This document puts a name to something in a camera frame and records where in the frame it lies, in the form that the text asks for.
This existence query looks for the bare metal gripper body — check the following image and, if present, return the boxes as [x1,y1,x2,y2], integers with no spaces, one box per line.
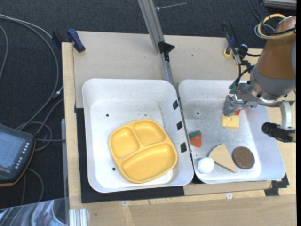
[236,82,284,108]

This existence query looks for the yellow cheese block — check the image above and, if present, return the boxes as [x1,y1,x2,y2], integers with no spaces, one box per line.
[222,114,240,130]

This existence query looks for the white plastic tray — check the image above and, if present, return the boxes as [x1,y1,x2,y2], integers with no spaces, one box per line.
[81,78,195,194]
[178,79,286,185]

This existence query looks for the red strawberry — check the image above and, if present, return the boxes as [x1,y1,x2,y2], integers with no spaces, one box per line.
[188,130,203,148]

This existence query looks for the beige pizza slice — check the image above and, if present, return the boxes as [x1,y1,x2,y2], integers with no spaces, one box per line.
[208,143,238,173]

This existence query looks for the brown round biscuit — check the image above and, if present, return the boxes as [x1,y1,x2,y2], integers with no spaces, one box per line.
[231,146,256,170]

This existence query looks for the white ball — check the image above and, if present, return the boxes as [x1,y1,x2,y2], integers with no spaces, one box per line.
[197,157,215,174]

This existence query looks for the yellow divided plate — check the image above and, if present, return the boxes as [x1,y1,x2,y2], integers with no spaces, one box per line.
[108,119,178,184]

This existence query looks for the black cylinder on white bracket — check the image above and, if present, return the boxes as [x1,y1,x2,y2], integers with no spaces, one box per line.
[261,101,296,143]

